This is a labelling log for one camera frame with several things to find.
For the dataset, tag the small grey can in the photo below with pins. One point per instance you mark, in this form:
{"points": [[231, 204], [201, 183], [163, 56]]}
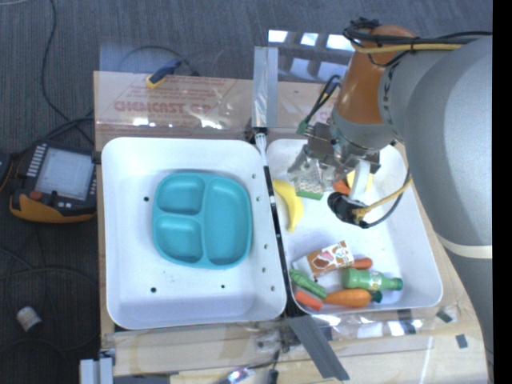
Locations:
{"points": [[29, 318]]}

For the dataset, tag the brown cardboard board red print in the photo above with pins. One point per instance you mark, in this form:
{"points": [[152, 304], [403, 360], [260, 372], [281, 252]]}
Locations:
{"points": [[168, 106]]}

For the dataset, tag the white and brown carton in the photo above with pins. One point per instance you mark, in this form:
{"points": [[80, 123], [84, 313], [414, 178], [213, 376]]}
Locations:
{"points": [[330, 257]]}

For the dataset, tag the green bean pods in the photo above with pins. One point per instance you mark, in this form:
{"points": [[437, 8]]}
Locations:
{"points": [[308, 283]]}

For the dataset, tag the green bottle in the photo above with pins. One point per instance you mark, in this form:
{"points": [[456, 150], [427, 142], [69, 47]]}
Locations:
{"points": [[362, 279]]}

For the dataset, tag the yellow round toy food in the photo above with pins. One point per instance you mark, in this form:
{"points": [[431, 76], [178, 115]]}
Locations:
{"points": [[370, 181]]}

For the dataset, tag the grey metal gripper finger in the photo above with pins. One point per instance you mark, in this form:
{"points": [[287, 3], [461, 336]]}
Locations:
{"points": [[300, 167], [328, 173]]}

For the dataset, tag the orange sausage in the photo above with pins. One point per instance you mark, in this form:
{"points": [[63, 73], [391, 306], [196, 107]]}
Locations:
{"points": [[363, 263]]}

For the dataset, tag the black cylinder on white bracket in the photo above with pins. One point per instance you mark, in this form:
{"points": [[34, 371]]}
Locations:
{"points": [[345, 208]]}

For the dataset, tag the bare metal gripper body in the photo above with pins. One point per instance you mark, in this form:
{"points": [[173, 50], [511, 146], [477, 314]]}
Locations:
{"points": [[322, 142]]}

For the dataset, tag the small patterned carton green base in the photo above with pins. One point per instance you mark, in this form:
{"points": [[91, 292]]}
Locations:
{"points": [[309, 188]]}

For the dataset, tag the yellow banana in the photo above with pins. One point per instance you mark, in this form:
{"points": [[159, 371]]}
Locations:
{"points": [[295, 206]]}

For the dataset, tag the blue divided plate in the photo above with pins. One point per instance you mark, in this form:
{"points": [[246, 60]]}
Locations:
{"points": [[224, 218]]}

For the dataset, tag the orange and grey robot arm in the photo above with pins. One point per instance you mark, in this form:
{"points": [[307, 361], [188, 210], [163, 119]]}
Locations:
{"points": [[440, 134]]}

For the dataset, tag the large orange carrot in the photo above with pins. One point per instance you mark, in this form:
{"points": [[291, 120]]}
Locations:
{"points": [[348, 297]]}

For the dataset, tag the white plastic tray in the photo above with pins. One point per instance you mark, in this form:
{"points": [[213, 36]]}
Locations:
{"points": [[132, 230], [396, 234]]}

